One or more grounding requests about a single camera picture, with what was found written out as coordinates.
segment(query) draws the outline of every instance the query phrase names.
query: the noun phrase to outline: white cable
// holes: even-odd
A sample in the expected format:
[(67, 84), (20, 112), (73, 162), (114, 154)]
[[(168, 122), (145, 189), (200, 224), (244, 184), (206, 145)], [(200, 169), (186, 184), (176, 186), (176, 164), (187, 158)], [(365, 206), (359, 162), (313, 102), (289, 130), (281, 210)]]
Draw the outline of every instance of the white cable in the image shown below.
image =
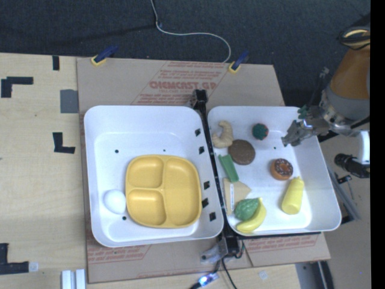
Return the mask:
[(150, 0), (151, 2), (151, 6), (152, 6), (152, 10), (155, 14), (155, 25), (156, 25), (156, 28), (164, 33), (164, 34), (168, 34), (170, 36), (212, 36), (212, 37), (216, 37), (218, 39), (220, 39), (221, 41), (223, 41), (227, 48), (229, 49), (229, 54), (227, 56), (227, 58), (223, 61), (223, 63), (226, 63), (229, 59), (230, 59), (230, 56), (231, 56), (231, 47), (229, 45), (229, 43), (222, 37), (216, 35), (216, 34), (212, 34), (212, 33), (207, 33), (207, 32), (191, 32), (191, 33), (173, 33), (173, 32), (168, 32), (168, 31), (164, 31), (158, 24), (158, 13), (156, 12), (156, 9), (155, 9), (155, 5), (154, 5), (154, 2), (153, 0)]

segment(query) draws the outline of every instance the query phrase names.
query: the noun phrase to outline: wooden table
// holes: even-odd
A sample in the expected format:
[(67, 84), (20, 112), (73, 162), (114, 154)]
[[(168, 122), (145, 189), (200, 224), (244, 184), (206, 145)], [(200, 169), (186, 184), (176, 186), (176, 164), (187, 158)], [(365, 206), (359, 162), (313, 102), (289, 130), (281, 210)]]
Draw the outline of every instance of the wooden table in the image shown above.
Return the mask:
[[(51, 56), (0, 54), (0, 78), (11, 76), (33, 76), (34, 84), (14, 84), (11, 97), (0, 99), (0, 243), (9, 243), (8, 262), (36, 262), (38, 271), (0, 275), (0, 288), (60, 288), (61, 271), (87, 268), (79, 116), (60, 111), (60, 90), (77, 90), (76, 58), (60, 57), (56, 71)], [(75, 153), (55, 153), (53, 132)], [(231, 288), (219, 274), (210, 288)], [(300, 288), (293, 264), (230, 274), (238, 288)], [(199, 277), (87, 288), (189, 288)]]

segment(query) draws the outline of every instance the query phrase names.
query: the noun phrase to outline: cashew-shaped toy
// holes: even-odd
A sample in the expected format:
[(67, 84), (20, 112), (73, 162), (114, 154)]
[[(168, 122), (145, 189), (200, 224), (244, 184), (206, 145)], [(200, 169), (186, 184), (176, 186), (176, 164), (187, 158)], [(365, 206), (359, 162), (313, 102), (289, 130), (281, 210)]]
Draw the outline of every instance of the cashew-shaped toy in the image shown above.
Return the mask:
[(214, 133), (211, 137), (212, 144), (216, 148), (226, 148), (231, 146), (234, 140), (231, 124), (228, 121), (220, 121), (218, 125), (223, 128), (222, 134), (218, 136)]

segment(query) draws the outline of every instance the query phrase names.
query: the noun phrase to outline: blue and yellow clamp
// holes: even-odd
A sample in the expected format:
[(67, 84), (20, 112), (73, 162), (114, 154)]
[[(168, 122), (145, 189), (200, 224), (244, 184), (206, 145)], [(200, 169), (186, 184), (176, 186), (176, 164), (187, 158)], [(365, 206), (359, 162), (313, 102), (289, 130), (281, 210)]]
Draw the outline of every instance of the blue and yellow clamp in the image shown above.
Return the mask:
[(239, 71), (241, 63), (245, 63), (248, 60), (248, 51), (244, 51), (237, 60), (229, 65), (229, 72), (235, 74)]
[(106, 58), (112, 57), (118, 50), (118, 46), (112, 45), (104, 49), (100, 54), (91, 58), (91, 63), (95, 66), (99, 66), (106, 62)]

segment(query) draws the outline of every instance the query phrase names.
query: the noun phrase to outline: yellow plate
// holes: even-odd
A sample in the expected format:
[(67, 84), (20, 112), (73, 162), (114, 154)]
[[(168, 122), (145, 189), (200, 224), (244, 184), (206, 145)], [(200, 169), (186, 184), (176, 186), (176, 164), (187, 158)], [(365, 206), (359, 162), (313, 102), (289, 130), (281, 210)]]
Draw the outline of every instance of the yellow plate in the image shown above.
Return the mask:
[(185, 158), (143, 155), (126, 172), (126, 201), (131, 218), (144, 226), (182, 228), (202, 211), (198, 171)]

